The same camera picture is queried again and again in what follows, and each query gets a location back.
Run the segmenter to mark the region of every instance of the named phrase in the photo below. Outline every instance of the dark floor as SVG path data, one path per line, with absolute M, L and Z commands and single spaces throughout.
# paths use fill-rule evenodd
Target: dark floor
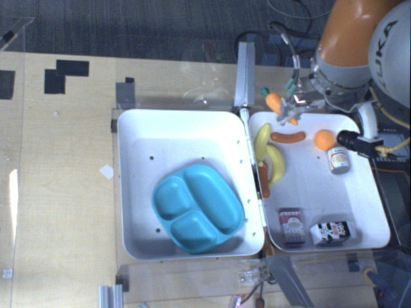
M 329 11 L 334 2 L 301 1 L 311 16 Z M 308 16 L 293 0 L 270 2 L 285 13 Z M 35 18 L 27 31 L 29 52 L 223 63 L 236 61 L 234 41 L 244 31 L 268 36 L 267 24 L 277 21 L 319 37 L 327 20 L 313 19 L 306 32 L 309 20 L 281 15 L 267 0 L 0 0 L 0 17 Z M 288 52 L 279 45 L 278 58 L 270 40 L 275 36 L 256 37 L 258 63 L 286 65 Z M 306 55 L 316 43 L 296 41 Z

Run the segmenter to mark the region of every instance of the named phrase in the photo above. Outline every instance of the carrot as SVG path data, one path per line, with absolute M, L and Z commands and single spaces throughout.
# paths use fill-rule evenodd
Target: carrot
M 268 186 L 268 165 L 265 162 L 258 164 L 259 183 L 261 185 L 261 195 L 264 198 L 270 197 L 270 188 Z
M 272 132 L 270 135 L 272 141 L 281 142 L 283 144 L 292 144 L 293 142 L 303 141 L 306 134 L 302 131 L 285 135 L 279 132 Z
M 278 93 L 271 92 L 270 94 L 267 94 L 265 97 L 265 102 L 275 113 L 281 113 L 281 96 Z M 295 117 L 289 119 L 288 122 L 294 124 L 295 126 L 298 125 L 298 121 Z

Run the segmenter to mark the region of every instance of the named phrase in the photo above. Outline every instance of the sausage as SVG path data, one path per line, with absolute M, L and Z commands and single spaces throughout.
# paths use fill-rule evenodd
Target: sausage
M 306 138 L 306 134 L 302 131 L 285 135 L 279 132 L 272 132 L 270 135 L 272 141 L 281 142 L 283 144 L 292 144 L 294 142 L 303 141 Z
M 264 198 L 270 197 L 270 188 L 268 186 L 268 165 L 265 162 L 258 164 L 259 183 L 261 185 L 261 195 Z

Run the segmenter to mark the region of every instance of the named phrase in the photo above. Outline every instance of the wooden table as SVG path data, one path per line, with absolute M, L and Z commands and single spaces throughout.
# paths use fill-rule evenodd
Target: wooden table
M 57 59 L 89 61 L 89 76 L 68 76 L 65 94 L 45 94 L 44 70 L 55 69 Z M 110 122 L 116 82 L 134 78 L 137 103 L 145 97 L 165 106 L 190 104 L 196 92 L 233 97 L 236 66 L 1 53 L 0 69 L 16 71 L 13 99 L 0 100 L 0 141 L 7 141 L 8 149 L 0 153 L 3 163 L 6 155 L 12 161 L 1 169 L 1 188 L 7 188 L 4 182 L 11 170 L 19 171 L 15 250 L 8 193 L 0 194 L 0 266 L 13 268 L 13 278 L 0 280 L 0 306 L 96 307 L 98 286 L 112 286 L 118 271 L 114 181 L 100 172 L 103 166 L 113 166 Z M 257 67 L 256 88 L 281 91 L 290 74 L 287 68 Z M 373 264 L 367 257 L 363 261 Z M 308 294 L 318 307 L 376 307 L 372 287 L 360 273 L 346 271 L 345 261 L 338 264 L 340 269 L 316 263 L 300 261 L 296 266 L 300 264 L 299 276 L 303 284 L 310 284 Z M 144 274 L 146 264 L 136 266 L 142 275 L 151 275 Z M 204 275 L 204 286 L 214 286 L 215 280 Z M 176 289 L 187 281 L 183 273 L 169 276 Z M 236 284 L 238 274 L 227 278 L 228 284 Z M 161 289 L 154 282 L 149 286 L 155 298 Z M 265 291 L 266 307 L 289 307 L 278 286 Z M 148 305 L 226 308 L 233 294 L 178 299 L 174 293 L 173 300 L 161 298 Z M 250 300 L 244 307 L 253 305 Z

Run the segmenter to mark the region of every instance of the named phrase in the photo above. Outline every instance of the wooden surface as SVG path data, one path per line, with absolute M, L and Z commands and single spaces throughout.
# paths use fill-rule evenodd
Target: wooden surface
M 23 56 L 24 114 L 12 307 L 97 307 L 98 286 L 112 286 L 118 268 L 114 181 L 99 171 L 105 165 L 113 166 L 110 120 L 115 107 L 115 83 L 124 82 L 126 76 L 133 77 L 140 101 L 158 97 L 165 105 L 168 101 L 190 105 L 195 104 L 197 93 L 213 99 L 230 99 L 234 93 L 236 66 L 80 56 Z M 90 75 L 86 78 L 67 77 L 66 94 L 46 95 L 44 70 L 55 69 L 57 59 L 88 60 Z M 290 73 L 289 69 L 258 67 L 256 87 L 281 90 Z M 11 103 L 18 103 L 18 99 L 23 97 L 16 96 Z M 2 112 L 0 116 L 0 121 L 12 122 L 8 112 Z M 19 156 L 18 144 L 14 150 Z M 150 273 L 144 274 L 147 266 L 140 264 L 141 269 L 138 269 L 138 265 L 135 268 L 142 276 L 151 277 Z M 346 300 L 352 300 L 352 307 L 355 304 L 376 307 L 372 289 L 365 286 L 359 273 L 354 276 L 347 271 L 328 269 L 318 273 L 307 268 L 300 268 L 300 272 L 304 285 L 311 283 L 309 295 L 321 304 L 319 307 L 347 307 L 343 305 Z M 185 275 L 172 272 L 168 281 L 184 284 Z M 329 282 L 329 288 L 321 289 L 333 275 L 339 281 Z M 231 282 L 231 288 L 235 287 L 238 274 L 228 277 L 234 277 L 228 282 Z M 200 280 L 204 287 L 215 286 L 210 278 L 204 274 Z M 155 296 L 160 289 L 155 282 L 148 281 L 147 289 Z M 352 286 L 339 289 L 342 284 Z M 0 291 L 0 295 L 9 293 L 10 284 L 2 280 Z M 234 293 L 148 304 L 150 308 L 227 307 L 231 294 Z M 288 307 L 278 286 L 267 289 L 266 303 L 266 307 Z M 245 307 L 253 307 L 252 302 Z

